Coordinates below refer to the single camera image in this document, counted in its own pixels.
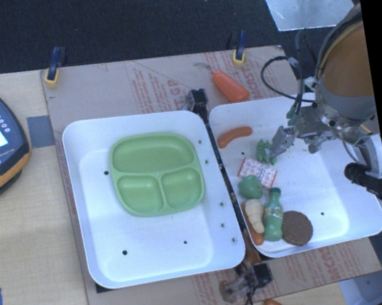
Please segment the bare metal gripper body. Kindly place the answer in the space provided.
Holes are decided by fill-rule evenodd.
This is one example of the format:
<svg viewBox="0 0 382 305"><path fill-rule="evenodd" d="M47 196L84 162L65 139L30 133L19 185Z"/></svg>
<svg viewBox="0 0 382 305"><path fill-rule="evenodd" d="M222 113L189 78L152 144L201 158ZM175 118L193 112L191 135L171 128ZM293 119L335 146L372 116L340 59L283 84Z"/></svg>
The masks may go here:
<svg viewBox="0 0 382 305"><path fill-rule="evenodd" d="M356 128L356 120L348 118L327 104L312 104L294 112L291 124L297 138L328 133L331 139L343 140Z"/></svg>

